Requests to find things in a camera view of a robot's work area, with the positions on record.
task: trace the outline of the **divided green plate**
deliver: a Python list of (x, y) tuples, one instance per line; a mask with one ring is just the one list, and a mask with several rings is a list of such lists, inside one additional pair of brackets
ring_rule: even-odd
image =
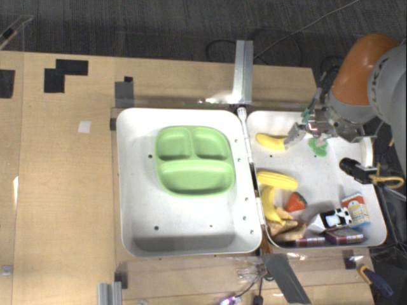
[(235, 184), (228, 139), (206, 126), (170, 126), (155, 141), (161, 187), (174, 196), (214, 196)]

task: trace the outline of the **banana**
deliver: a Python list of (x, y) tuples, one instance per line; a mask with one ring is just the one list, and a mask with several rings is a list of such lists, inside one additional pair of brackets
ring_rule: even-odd
[(261, 203), (263, 204), (263, 212), (266, 219), (270, 221), (277, 221), (283, 226), (286, 224), (285, 220), (282, 220), (274, 207), (275, 187), (267, 186), (261, 193)]
[(266, 171), (258, 172), (257, 180), (267, 186), (278, 187), (280, 189), (295, 190), (298, 187), (296, 179), (279, 173)]
[(273, 150), (286, 150), (284, 139), (285, 138), (274, 138), (264, 133), (256, 134), (256, 140), (259, 144)]

